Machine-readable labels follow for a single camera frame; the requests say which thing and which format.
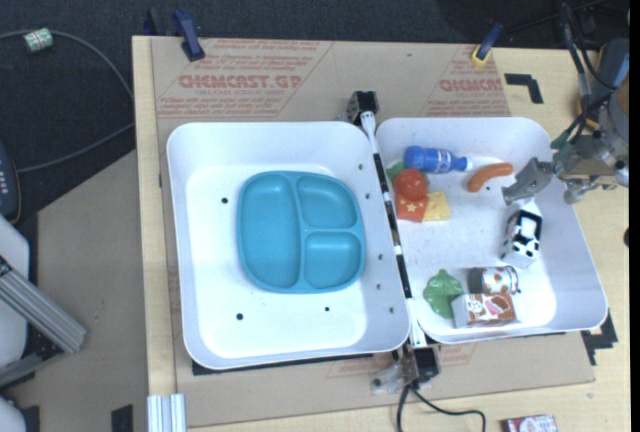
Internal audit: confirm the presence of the blue divided plate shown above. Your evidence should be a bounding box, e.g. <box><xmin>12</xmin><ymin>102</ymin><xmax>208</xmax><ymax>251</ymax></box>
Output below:
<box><xmin>235</xmin><ymin>170</ymin><xmax>368</xmax><ymax>295</ymax></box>

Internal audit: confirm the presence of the brown cardboard board red print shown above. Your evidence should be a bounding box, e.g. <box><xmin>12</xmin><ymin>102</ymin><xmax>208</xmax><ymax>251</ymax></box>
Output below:
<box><xmin>149</xmin><ymin>36</ymin><xmax>597</xmax><ymax>427</ymax></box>

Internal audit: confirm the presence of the yellow cheese wedge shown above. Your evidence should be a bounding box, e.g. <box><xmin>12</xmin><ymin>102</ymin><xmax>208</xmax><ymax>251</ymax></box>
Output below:
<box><xmin>422</xmin><ymin>190</ymin><xmax>451</xmax><ymax>223</ymax></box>

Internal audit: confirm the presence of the orange sausage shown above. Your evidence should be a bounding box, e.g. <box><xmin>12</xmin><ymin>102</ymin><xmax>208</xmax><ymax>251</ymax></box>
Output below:
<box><xmin>466</xmin><ymin>162</ymin><xmax>515</xmax><ymax>194</ymax></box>

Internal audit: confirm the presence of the green lettuce leaf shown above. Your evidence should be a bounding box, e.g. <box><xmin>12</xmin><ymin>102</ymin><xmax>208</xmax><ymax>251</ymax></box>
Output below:
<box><xmin>422</xmin><ymin>268</ymin><xmax>465</xmax><ymax>320</ymax></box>

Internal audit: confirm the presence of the small can with red print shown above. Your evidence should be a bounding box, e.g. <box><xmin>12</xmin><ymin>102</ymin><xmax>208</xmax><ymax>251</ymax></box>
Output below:
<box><xmin>467</xmin><ymin>265</ymin><xmax>520</xmax><ymax>297</ymax></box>

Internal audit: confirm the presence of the thin black and white rod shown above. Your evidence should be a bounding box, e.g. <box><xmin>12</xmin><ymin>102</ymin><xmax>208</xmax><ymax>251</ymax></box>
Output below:
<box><xmin>360</xmin><ymin>110</ymin><xmax>426</xmax><ymax>347</ymax></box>

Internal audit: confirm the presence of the red cube with yellow star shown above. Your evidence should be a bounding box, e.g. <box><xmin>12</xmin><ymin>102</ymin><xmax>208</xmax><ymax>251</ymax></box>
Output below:
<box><xmin>394</xmin><ymin>193</ymin><xmax>431</xmax><ymax>224</ymax></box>

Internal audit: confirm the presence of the blue plastic bottle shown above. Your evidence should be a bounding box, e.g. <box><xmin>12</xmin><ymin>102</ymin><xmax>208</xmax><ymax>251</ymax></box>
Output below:
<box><xmin>402</xmin><ymin>145</ymin><xmax>474</xmax><ymax>175</ymax></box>

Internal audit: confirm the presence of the red packet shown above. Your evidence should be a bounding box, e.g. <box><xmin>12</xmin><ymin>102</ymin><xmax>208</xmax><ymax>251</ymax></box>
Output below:
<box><xmin>501</xmin><ymin>413</ymin><xmax>559</xmax><ymax>432</ymax></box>

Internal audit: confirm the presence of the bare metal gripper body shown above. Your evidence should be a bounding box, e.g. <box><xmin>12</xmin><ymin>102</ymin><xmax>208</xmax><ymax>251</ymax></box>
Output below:
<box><xmin>555</xmin><ymin>137</ymin><xmax>630</xmax><ymax>192</ymax></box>

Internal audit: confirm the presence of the white plastic tray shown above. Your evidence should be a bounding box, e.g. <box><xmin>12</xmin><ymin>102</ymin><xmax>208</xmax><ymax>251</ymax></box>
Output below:
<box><xmin>165</xmin><ymin>120</ymin><xmax>413</xmax><ymax>370</ymax></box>
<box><xmin>374</xmin><ymin>116</ymin><xmax>610</xmax><ymax>345</ymax></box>

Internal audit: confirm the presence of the brown and white carton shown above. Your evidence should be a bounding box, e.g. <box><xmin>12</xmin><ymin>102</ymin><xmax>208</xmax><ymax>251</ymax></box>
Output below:
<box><xmin>450</xmin><ymin>291</ymin><xmax>518</xmax><ymax>330</ymax></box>

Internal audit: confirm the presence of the black and white cow carton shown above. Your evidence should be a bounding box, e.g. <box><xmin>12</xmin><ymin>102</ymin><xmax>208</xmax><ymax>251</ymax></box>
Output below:
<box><xmin>500</xmin><ymin>199</ymin><xmax>544</xmax><ymax>270</ymax></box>

